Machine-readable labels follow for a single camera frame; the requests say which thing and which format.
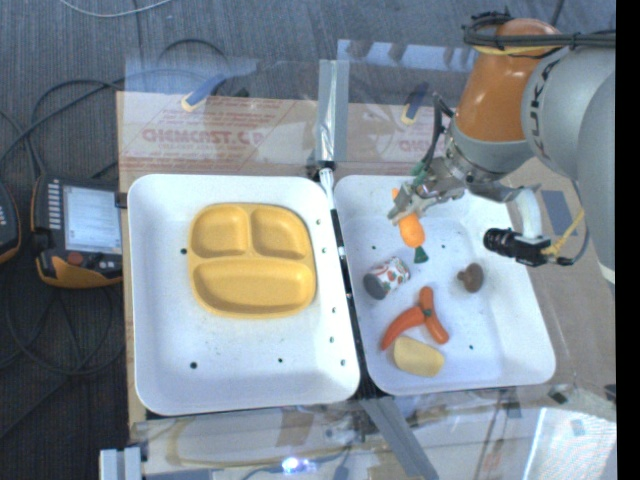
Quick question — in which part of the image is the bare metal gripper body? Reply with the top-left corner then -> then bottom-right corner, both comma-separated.
412,155 -> 482,205

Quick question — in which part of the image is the orange carrot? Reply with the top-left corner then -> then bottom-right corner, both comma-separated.
391,187 -> 431,265

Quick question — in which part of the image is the white can with red print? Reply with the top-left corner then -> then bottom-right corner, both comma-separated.
362,256 -> 412,301

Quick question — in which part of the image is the brown mushroom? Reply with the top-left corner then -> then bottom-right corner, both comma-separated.
455,262 -> 486,294

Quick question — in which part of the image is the orange chili pepper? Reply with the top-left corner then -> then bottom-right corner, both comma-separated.
380,305 -> 427,352

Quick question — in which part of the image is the orange sausage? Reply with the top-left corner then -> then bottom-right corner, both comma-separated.
418,285 -> 451,346

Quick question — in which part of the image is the white plastic tray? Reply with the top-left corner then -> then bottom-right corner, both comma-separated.
333,174 -> 558,398
126,173 -> 362,417

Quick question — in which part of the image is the yellow potato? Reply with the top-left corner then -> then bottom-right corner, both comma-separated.
392,335 -> 446,379

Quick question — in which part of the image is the yellow divided plate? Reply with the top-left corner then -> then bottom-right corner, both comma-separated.
187,202 -> 319,319

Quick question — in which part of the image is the brown cardboard board red print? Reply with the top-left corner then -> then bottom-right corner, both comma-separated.
115,90 -> 617,432

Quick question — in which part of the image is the black cylinder on white bracket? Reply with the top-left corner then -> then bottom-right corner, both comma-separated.
482,183 -> 552,268

